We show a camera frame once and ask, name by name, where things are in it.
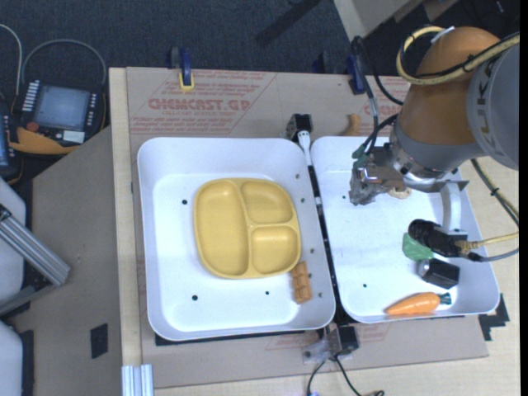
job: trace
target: table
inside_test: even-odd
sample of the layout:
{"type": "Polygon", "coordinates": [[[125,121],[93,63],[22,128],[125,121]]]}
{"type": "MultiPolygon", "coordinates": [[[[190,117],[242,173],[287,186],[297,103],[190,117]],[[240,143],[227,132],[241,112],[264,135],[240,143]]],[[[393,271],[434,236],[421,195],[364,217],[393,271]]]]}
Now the table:
{"type": "MultiPolygon", "coordinates": [[[[145,363],[139,311],[141,303],[136,262],[137,234],[131,187],[133,163],[130,153],[127,80],[130,72],[134,72],[137,78],[142,78],[141,69],[110,69],[111,127],[35,179],[33,231],[73,267],[73,274],[67,285],[35,300],[29,311],[16,316],[12,321],[19,332],[28,328],[35,330],[35,396],[73,393],[88,395],[94,392],[118,394],[120,366],[139,366],[145,363]],[[50,211],[54,213],[53,222],[50,222],[50,211]],[[90,352],[89,336],[101,324],[106,324],[108,329],[106,353],[94,358],[93,338],[90,352]]],[[[152,69],[145,69],[145,78],[151,73],[152,69]]],[[[278,107],[285,108],[287,113],[290,112],[288,105],[298,107],[300,112],[308,112],[308,107],[311,107],[313,110],[310,112],[317,113],[316,117],[321,119],[320,116],[327,115],[322,115],[321,111],[331,112],[334,106],[343,104],[336,99],[327,100],[328,92],[336,92],[345,100],[354,98],[349,90],[342,87],[347,84],[347,79],[341,75],[277,74],[273,76],[273,81],[280,83],[277,90],[282,97],[277,100],[280,103],[278,107]]],[[[340,128],[347,125],[347,116],[343,112],[338,123],[340,128]]],[[[248,127],[243,121],[237,125],[240,128],[248,127]]],[[[262,123],[259,125],[261,129],[266,128],[262,123]]],[[[483,166],[503,192],[518,204],[518,172],[488,159],[483,160],[483,166]]],[[[471,181],[469,197],[482,235],[492,237],[511,233],[511,220],[503,214],[495,201],[489,200],[487,190],[472,168],[465,164],[461,171],[471,181]]],[[[510,248],[509,245],[511,244],[495,245],[489,252],[491,255],[505,252],[510,248]]],[[[376,346],[377,353],[358,351],[356,359],[345,364],[346,368],[351,369],[351,382],[363,394],[377,389],[384,389],[390,395],[520,394],[518,260],[518,256],[515,256],[493,265],[509,321],[506,322],[506,327],[492,329],[492,341],[485,344],[488,356],[483,354],[467,360],[402,365],[401,362],[398,363],[398,354],[391,354],[394,357],[392,364],[399,364],[398,366],[351,368],[351,365],[356,365],[355,362],[366,363],[370,355],[383,359],[385,354],[380,350],[381,346],[376,346]]],[[[475,331],[474,337],[482,341],[479,332],[475,331]]],[[[400,355],[409,356],[404,351],[400,355]]],[[[248,353],[247,360],[254,361],[255,356],[248,353]]],[[[317,390],[322,395],[350,394],[341,373],[336,371],[336,366],[330,364],[318,373],[312,390],[317,390]]],[[[193,368],[199,370],[203,365],[197,363],[193,368]]],[[[284,373],[275,377],[263,371],[260,379],[238,379],[163,389],[158,388],[154,382],[157,387],[155,394],[301,395],[305,392],[309,372],[314,367],[315,365],[302,366],[299,362],[302,374],[284,373]]],[[[178,376],[180,371],[173,370],[170,373],[178,376]]]]}

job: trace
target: toy carrot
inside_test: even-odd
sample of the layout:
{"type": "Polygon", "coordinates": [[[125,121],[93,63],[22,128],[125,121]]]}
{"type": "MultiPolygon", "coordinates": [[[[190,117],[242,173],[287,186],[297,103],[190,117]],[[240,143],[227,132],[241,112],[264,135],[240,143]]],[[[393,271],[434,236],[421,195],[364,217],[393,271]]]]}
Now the toy carrot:
{"type": "Polygon", "coordinates": [[[451,295],[437,295],[433,292],[424,292],[409,296],[389,306],[385,312],[389,315],[401,314],[427,314],[434,311],[440,304],[451,304],[451,295]]]}

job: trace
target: device screen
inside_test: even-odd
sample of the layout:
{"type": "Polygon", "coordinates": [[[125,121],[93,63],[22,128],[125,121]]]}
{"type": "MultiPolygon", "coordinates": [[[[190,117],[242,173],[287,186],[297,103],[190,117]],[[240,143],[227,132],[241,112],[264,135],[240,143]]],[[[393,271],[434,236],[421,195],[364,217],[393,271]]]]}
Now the device screen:
{"type": "Polygon", "coordinates": [[[6,133],[3,128],[3,122],[0,121],[0,166],[6,167],[8,164],[6,133]]]}
{"type": "Polygon", "coordinates": [[[50,128],[83,130],[90,92],[44,85],[35,112],[35,122],[50,128]]]}

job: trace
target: dark floor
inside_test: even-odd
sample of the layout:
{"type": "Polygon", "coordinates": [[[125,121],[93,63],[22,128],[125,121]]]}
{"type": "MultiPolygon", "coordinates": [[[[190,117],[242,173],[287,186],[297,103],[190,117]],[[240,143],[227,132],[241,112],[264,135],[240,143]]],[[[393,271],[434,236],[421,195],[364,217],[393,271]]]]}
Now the dark floor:
{"type": "MultiPolygon", "coordinates": [[[[183,45],[194,68],[310,72],[324,51],[328,70],[341,73],[350,49],[332,0],[0,0],[0,23],[18,34],[24,57],[49,40],[80,40],[107,67],[164,67],[169,48],[183,45]]],[[[396,74],[400,43],[426,23],[419,7],[363,37],[377,73],[396,74]]],[[[504,37],[520,30],[520,0],[461,0],[434,23],[478,26],[504,37]]],[[[0,92],[12,101],[17,43],[2,28],[0,49],[0,92]]],[[[28,81],[98,83],[101,65],[86,48],[51,45],[35,53],[23,72],[28,81]]],[[[15,189],[23,190],[54,161],[28,158],[15,189]]]]}

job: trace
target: yellow divided plate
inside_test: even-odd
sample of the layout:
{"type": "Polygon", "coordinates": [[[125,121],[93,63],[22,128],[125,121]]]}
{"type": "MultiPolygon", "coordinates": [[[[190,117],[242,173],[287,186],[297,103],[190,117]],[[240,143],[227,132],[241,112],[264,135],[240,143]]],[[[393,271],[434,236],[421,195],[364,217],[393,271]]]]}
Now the yellow divided plate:
{"type": "Polygon", "coordinates": [[[291,270],[300,258],[294,204],[273,181],[207,182],[196,192],[194,227],[200,259],[217,276],[273,276],[291,270]]]}

